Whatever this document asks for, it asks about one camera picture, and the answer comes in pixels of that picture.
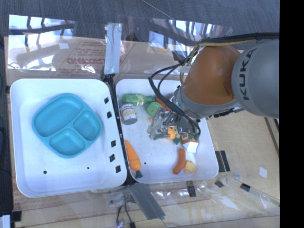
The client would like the small orange carrot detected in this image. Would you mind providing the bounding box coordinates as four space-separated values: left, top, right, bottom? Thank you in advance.
154 97 172 112

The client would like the white can yellow print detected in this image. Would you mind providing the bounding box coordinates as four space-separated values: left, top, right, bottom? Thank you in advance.
119 103 138 126

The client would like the brown cardboard board red print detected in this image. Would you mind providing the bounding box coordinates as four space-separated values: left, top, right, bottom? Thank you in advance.
3 36 245 226

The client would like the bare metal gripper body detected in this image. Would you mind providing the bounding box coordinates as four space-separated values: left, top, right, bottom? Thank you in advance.
163 96 193 134

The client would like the orange fruit with green leaf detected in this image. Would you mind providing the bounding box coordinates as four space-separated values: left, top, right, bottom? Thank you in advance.
164 126 181 145

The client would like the brown and white carton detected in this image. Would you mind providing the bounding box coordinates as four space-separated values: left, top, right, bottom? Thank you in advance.
180 131 200 154

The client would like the green apple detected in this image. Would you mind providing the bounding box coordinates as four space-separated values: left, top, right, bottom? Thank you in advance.
146 101 163 116

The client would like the green plastic bottle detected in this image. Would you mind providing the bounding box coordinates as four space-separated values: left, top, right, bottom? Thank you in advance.
121 93 156 107

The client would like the large orange carrot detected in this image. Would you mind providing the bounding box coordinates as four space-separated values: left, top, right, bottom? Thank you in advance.
124 140 143 179

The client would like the orange sausage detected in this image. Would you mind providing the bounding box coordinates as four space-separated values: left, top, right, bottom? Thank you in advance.
172 148 187 175

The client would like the white plastic tray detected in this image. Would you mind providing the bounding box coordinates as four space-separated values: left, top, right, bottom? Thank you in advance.
9 78 128 198
115 78 219 185

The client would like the blue divided plate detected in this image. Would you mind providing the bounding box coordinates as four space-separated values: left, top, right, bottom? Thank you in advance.
31 93 104 159

